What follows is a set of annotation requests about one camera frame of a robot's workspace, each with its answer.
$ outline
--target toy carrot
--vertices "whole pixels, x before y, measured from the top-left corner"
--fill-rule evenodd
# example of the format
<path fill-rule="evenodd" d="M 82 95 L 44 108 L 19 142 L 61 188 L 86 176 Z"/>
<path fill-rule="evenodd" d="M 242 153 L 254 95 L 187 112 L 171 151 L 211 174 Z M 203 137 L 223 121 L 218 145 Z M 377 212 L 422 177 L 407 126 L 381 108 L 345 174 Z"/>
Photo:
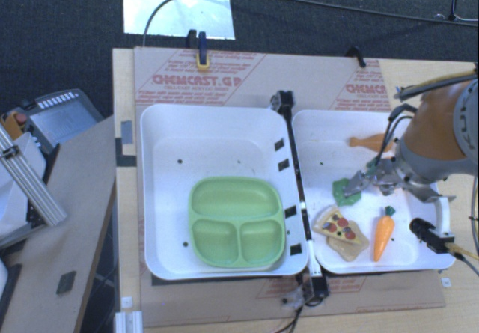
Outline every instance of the toy carrot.
<path fill-rule="evenodd" d="M 392 235 L 394 230 L 394 220 L 392 215 L 396 210 L 388 205 L 386 207 L 386 214 L 379 219 L 376 226 L 376 237 L 374 239 L 374 261 L 379 261 L 384 252 L 386 245 L 388 244 L 389 238 Z"/>

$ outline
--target orange carrot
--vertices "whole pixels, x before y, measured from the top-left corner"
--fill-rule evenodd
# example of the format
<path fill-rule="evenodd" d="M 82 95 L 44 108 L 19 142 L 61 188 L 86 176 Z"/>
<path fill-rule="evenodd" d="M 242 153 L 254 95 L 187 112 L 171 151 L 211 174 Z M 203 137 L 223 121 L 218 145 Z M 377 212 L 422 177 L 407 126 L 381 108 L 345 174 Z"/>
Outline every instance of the orange carrot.
<path fill-rule="evenodd" d="M 385 216 L 380 218 L 377 223 L 376 236 L 374 239 L 374 261 L 376 262 L 381 258 L 394 230 L 394 220 L 391 217 L 394 215 L 394 212 L 396 212 L 395 209 L 388 205 Z"/>

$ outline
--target green divided tray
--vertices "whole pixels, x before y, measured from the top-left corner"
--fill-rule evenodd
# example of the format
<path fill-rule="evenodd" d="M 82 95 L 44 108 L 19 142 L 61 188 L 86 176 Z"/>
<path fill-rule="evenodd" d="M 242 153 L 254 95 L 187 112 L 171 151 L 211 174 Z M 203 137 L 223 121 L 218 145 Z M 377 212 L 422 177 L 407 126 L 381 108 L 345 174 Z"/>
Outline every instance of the green divided tray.
<path fill-rule="evenodd" d="M 208 177 L 189 194 L 189 234 L 195 253 L 211 266 L 268 266 L 284 250 L 278 192 L 250 177 Z"/>

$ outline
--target dark floor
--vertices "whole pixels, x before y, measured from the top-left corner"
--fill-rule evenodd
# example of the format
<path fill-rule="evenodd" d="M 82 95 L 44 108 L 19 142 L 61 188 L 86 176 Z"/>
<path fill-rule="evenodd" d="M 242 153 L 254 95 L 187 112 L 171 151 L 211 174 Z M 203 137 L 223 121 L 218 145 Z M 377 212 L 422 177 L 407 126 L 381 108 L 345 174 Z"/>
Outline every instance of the dark floor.
<path fill-rule="evenodd" d="M 445 24 L 451 0 L 315 0 L 385 13 L 436 19 L 434 23 L 372 16 L 275 0 L 231 0 L 236 40 L 210 48 L 342 56 L 352 46 L 365 57 L 478 60 L 478 27 Z M 23 98 L 81 88 L 104 115 L 112 109 L 112 49 L 140 45 L 123 33 L 123 0 L 0 0 L 0 113 Z M 457 0 L 457 13 L 478 17 L 478 0 Z M 183 47 L 182 38 L 149 37 L 151 46 Z M 115 273 L 110 237 L 84 332 L 105 325 Z"/>

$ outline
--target toy pizza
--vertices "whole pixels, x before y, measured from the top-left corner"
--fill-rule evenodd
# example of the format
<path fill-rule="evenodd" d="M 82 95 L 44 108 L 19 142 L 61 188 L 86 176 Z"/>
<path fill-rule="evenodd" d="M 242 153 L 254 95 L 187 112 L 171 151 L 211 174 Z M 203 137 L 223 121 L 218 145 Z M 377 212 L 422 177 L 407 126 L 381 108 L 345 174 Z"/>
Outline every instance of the toy pizza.
<path fill-rule="evenodd" d="M 314 223 L 313 230 L 327 237 L 338 239 L 343 242 L 361 245 L 358 235 L 361 231 L 356 223 L 351 224 L 337 207 L 327 210 Z"/>

